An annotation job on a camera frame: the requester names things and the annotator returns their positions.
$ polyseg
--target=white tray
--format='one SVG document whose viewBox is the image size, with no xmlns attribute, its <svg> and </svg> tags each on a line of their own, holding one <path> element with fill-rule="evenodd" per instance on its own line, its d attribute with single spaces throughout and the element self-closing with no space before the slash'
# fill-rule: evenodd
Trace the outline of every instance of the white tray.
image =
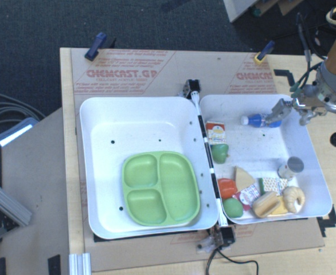
<svg viewBox="0 0 336 275">
<path fill-rule="evenodd" d="M 286 95 L 208 95 L 200 102 L 204 122 L 219 121 L 225 124 L 229 158 L 225 164 L 214 164 L 217 178 L 232 178 L 235 166 L 243 168 L 255 179 L 275 178 L 278 177 L 279 166 L 290 156 L 297 156 L 304 163 L 304 170 L 288 183 L 289 186 L 299 186 L 306 196 L 306 202 L 298 213 L 260 219 L 252 211 L 246 211 L 241 218 L 230 219 L 234 223 L 322 217 L 331 211 L 329 189 L 307 127 L 299 125 L 297 111 L 293 109 L 277 128 L 240 124 L 242 115 L 271 113 L 271 108 L 281 98 L 291 100 Z"/>
<path fill-rule="evenodd" d="M 88 216 L 92 231 L 104 239 L 193 231 L 218 220 L 196 109 L 181 97 L 95 97 L 80 107 Z M 200 211 L 184 225 L 148 227 L 126 211 L 122 165 L 131 155 L 174 151 L 191 162 L 200 190 Z"/>
</svg>

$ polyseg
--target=dark floor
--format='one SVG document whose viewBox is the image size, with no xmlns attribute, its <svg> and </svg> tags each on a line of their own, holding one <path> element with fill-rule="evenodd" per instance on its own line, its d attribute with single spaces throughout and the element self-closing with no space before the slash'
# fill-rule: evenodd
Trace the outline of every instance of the dark floor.
<svg viewBox="0 0 336 275">
<path fill-rule="evenodd" d="M 223 0 L 0 0 L 0 92 L 49 115 L 61 107 L 59 49 L 88 48 L 99 32 L 120 49 L 260 51 L 303 54 L 296 14 L 320 26 L 327 54 L 336 32 L 325 14 L 336 0 L 305 0 L 286 16 L 246 12 L 230 23 Z M 311 28 L 313 35 L 316 28 Z"/>
</svg>

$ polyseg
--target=can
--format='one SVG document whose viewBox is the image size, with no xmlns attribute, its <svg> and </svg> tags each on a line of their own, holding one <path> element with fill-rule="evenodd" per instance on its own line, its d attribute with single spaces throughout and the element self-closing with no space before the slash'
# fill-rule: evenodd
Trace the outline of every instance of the can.
<svg viewBox="0 0 336 275">
<path fill-rule="evenodd" d="M 304 169 L 303 161 L 298 157 L 290 157 L 287 162 L 278 169 L 278 175 L 281 178 L 291 180 L 295 175 Z"/>
</svg>

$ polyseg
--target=blue clamp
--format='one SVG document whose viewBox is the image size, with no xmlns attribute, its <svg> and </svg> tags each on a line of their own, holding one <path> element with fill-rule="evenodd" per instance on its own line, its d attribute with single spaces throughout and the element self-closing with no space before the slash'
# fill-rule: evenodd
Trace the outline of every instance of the blue clamp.
<svg viewBox="0 0 336 275">
<path fill-rule="evenodd" d="M 253 58 L 254 62 L 260 65 L 264 61 L 266 55 L 270 54 L 273 51 L 274 46 L 275 42 L 270 41 L 261 52 L 258 52 L 255 55 L 255 57 Z"/>
<path fill-rule="evenodd" d="M 95 59 L 95 57 L 97 57 L 97 55 L 99 54 L 98 49 L 100 47 L 102 47 L 102 45 L 105 43 L 107 39 L 107 35 L 104 33 L 99 33 L 95 39 L 94 39 L 94 43 L 91 46 L 91 48 L 89 49 L 89 51 L 85 54 L 85 58 L 93 61 Z"/>
</svg>

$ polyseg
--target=blue bottle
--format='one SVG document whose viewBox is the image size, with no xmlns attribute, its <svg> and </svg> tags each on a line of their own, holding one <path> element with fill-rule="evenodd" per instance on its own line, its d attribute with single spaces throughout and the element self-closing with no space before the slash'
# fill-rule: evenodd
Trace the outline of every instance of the blue bottle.
<svg viewBox="0 0 336 275">
<path fill-rule="evenodd" d="M 254 114 L 254 115 L 250 115 L 250 116 L 242 116 L 241 117 L 241 124 L 242 125 L 251 125 L 253 127 L 279 127 L 282 123 L 281 120 L 270 123 L 270 124 L 266 124 L 266 114 Z"/>
</svg>

